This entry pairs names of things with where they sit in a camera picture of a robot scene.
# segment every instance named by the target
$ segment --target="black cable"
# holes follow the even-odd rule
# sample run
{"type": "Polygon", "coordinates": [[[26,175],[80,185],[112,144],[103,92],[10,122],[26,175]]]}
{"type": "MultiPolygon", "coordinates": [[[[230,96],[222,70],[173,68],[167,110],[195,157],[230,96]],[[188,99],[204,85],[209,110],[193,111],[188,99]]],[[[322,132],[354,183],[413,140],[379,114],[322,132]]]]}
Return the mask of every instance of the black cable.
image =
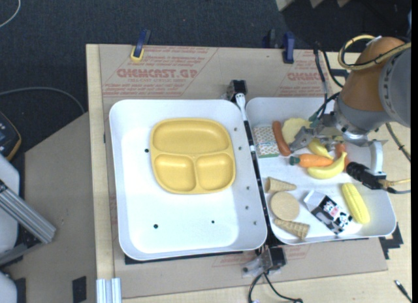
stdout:
{"type": "Polygon", "coordinates": [[[290,300],[293,303],[303,303],[303,300],[301,298],[290,298],[290,297],[286,297],[286,296],[283,296],[283,295],[279,294],[279,292],[273,287],[273,284],[268,279],[267,273],[263,273],[263,274],[264,274],[264,277],[267,280],[267,283],[269,284],[270,288],[275,292],[276,295],[278,295],[281,298],[284,298],[285,300],[290,300]]]}
{"type": "Polygon", "coordinates": [[[325,51],[322,51],[322,53],[323,53],[323,55],[324,55],[324,59],[325,59],[325,64],[327,65],[327,69],[328,69],[328,72],[329,72],[329,75],[330,75],[330,77],[331,77],[331,79],[332,79],[332,81],[338,86],[338,87],[343,87],[343,85],[336,79],[336,77],[333,75],[333,73],[331,72],[331,66],[330,66],[330,64],[329,64],[329,59],[328,59],[328,56],[327,56],[327,53],[325,52],[325,51]]]}
{"type": "Polygon", "coordinates": [[[409,193],[411,193],[411,189],[407,189],[407,190],[405,190],[405,191],[397,191],[396,189],[394,189],[394,188],[392,188],[392,187],[388,187],[388,188],[386,189],[386,191],[387,191],[388,193],[391,193],[391,194],[409,194],[409,193]]]}
{"type": "Polygon", "coordinates": [[[323,85],[323,90],[324,90],[324,106],[323,106],[322,111],[319,113],[319,117],[318,117],[319,119],[321,119],[322,118],[322,115],[325,112],[325,106],[326,106],[326,103],[327,103],[327,100],[328,100],[328,90],[327,90],[327,83],[325,82],[325,76],[324,76],[324,73],[322,72],[321,64],[319,63],[319,54],[318,54],[318,51],[319,51],[319,48],[318,47],[315,47],[313,49],[313,54],[315,55],[316,68],[318,70],[319,77],[321,78],[322,85],[323,85]]]}
{"type": "Polygon", "coordinates": [[[303,303],[303,300],[302,300],[301,298],[291,298],[291,297],[286,297],[286,296],[281,295],[281,294],[280,294],[280,293],[276,290],[276,288],[274,288],[273,284],[270,282],[270,280],[269,280],[269,278],[268,278],[268,276],[267,276],[267,272],[264,272],[264,273],[262,273],[262,274],[259,274],[259,275],[258,275],[258,276],[256,276],[256,277],[254,278],[254,280],[252,281],[252,283],[251,283],[251,285],[250,285],[250,287],[249,287],[249,289],[248,289],[248,303],[253,303],[253,300],[252,300],[252,298],[251,298],[251,294],[252,294],[252,292],[253,292],[253,289],[254,289],[255,285],[256,285],[256,284],[257,284],[257,282],[260,280],[261,276],[264,276],[264,277],[265,277],[265,279],[267,280],[267,283],[269,284],[270,288],[271,288],[271,289],[274,291],[274,293],[275,293],[276,295],[278,295],[279,297],[284,298],[285,300],[289,300],[289,301],[291,301],[291,302],[293,302],[293,303],[303,303]]]}
{"type": "Polygon", "coordinates": [[[255,287],[255,285],[257,284],[257,282],[260,280],[261,276],[263,276],[263,273],[260,275],[257,275],[254,280],[252,281],[249,289],[248,289],[248,303],[253,303],[253,300],[251,298],[251,293],[253,292],[253,289],[255,287]]]}
{"type": "Polygon", "coordinates": [[[328,104],[328,102],[329,101],[332,101],[332,100],[335,100],[338,96],[339,96],[339,94],[340,94],[340,92],[338,92],[338,93],[335,93],[335,94],[332,94],[328,99],[327,99],[327,101],[326,102],[324,102],[320,107],[319,107],[319,109],[316,111],[316,114],[318,115],[319,114],[319,112],[321,111],[321,110],[323,110],[323,111],[325,111],[325,109],[326,109],[326,107],[327,107],[327,104],[328,104]]]}

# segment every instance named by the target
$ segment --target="plastic food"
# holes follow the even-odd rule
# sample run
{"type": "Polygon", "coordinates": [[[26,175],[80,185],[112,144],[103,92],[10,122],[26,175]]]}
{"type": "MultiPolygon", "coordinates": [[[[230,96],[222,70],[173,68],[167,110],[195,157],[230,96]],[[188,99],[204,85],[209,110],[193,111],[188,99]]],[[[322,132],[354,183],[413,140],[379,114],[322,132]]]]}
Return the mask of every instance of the plastic food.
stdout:
{"type": "Polygon", "coordinates": [[[300,131],[301,127],[308,128],[311,122],[303,118],[289,118],[283,123],[283,138],[286,143],[290,144],[295,140],[295,136],[300,131]]]}
{"type": "Polygon", "coordinates": [[[305,239],[310,229],[309,224],[294,221],[284,221],[280,218],[275,218],[274,224],[276,224],[279,228],[282,228],[284,231],[298,236],[300,239],[305,239]]]}
{"type": "Polygon", "coordinates": [[[270,207],[273,214],[284,221],[294,220],[300,211],[298,200],[286,191],[275,193],[270,199],[270,207]]]}
{"type": "Polygon", "coordinates": [[[324,167],[333,164],[333,160],[324,157],[323,155],[316,155],[311,153],[303,153],[298,157],[290,157],[290,165],[299,164],[301,167],[324,167]]]}
{"type": "Polygon", "coordinates": [[[370,222],[370,214],[355,185],[349,182],[344,183],[342,185],[342,195],[347,202],[350,214],[356,222],[360,224],[370,222]]]}
{"type": "MultiPolygon", "coordinates": [[[[343,143],[335,144],[334,149],[335,149],[335,155],[336,155],[337,158],[341,157],[341,154],[343,152],[347,152],[346,151],[346,145],[343,144],[343,143]]],[[[344,161],[344,171],[346,170],[348,164],[350,164],[350,160],[348,159],[348,154],[347,154],[347,157],[344,161]]]]}
{"type": "Polygon", "coordinates": [[[322,145],[318,138],[314,138],[309,144],[308,149],[311,150],[312,153],[317,155],[323,155],[329,159],[334,159],[331,154],[328,153],[327,148],[322,145]]]}
{"type": "Polygon", "coordinates": [[[333,164],[325,167],[308,167],[308,174],[315,179],[329,179],[344,171],[344,160],[347,152],[343,152],[341,157],[333,162],[333,164]]]}
{"type": "Polygon", "coordinates": [[[203,118],[167,119],[153,127],[150,140],[153,173],[165,190],[214,193],[234,182],[234,151],[222,124],[203,118]]]}
{"type": "Polygon", "coordinates": [[[277,191],[294,191],[296,185],[286,181],[281,181],[271,177],[267,178],[265,189],[267,193],[275,193],[277,191]]]}
{"type": "Polygon", "coordinates": [[[283,137],[283,133],[281,131],[281,123],[279,121],[274,121],[272,124],[272,127],[273,127],[274,138],[276,139],[277,147],[279,149],[280,154],[284,155],[285,157],[287,157],[288,155],[291,155],[289,145],[286,143],[283,137]]]}

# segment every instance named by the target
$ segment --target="yellow plate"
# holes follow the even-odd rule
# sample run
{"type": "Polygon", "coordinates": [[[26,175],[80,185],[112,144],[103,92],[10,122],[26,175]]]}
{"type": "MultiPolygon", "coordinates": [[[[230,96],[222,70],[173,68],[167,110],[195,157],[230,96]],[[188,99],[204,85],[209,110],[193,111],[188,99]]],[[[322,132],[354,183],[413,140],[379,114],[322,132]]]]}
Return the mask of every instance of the yellow plate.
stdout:
{"type": "Polygon", "coordinates": [[[234,182],[231,138],[214,120],[163,120],[151,131],[150,152],[156,180],[172,193],[214,193],[234,182]]]}

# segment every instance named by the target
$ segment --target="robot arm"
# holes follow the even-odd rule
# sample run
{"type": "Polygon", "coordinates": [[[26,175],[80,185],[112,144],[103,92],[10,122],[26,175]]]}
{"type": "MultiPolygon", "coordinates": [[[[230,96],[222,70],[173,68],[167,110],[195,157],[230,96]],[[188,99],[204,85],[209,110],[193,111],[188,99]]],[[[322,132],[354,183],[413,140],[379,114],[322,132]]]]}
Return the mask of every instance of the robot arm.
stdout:
{"type": "MultiPolygon", "coordinates": [[[[338,60],[342,67],[351,70],[346,83],[335,95],[332,111],[321,115],[316,112],[310,118],[310,127],[298,132],[289,145],[292,152],[307,146],[313,138],[318,138],[329,149],[335,142],[373,148],[377,141],[368,140],[370,131],[392,121],[411,127],[411,43],[392,37],[363,35],[349,41],[340,51],[338,60]],[[356,39],[370,42],[356,64],[348,65],[344,62],[344,53],[356,39]]],[[[376,167],[372,168],[371,175],[381,170],[381,165],[376,167]]],[[[358,180],[358,167],[354,175],[358,180]]]]}

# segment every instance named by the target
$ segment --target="waffle cone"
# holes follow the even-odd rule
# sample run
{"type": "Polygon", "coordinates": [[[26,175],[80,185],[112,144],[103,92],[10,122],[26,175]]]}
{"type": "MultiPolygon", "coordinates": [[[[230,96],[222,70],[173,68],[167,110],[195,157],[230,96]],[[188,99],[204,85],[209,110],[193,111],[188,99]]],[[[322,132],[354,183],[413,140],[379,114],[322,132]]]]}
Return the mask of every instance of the waffle cone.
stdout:
{"type": "Polygon", "coordinates": [[[279,228],[291,234],[294,234],[300,239],[305,239],[310,228],[309,224],[294,222],[294,221],[283,221],[278,218],[274,219],[274,224],[276,224],[279,228]]]}
{"type": "Polygon", "coordinates": [[[265,184],[265,189],[267,193],[275,193],[277,191],[294,191],[296,189],[296,185],[268,177],[265,184]]]}

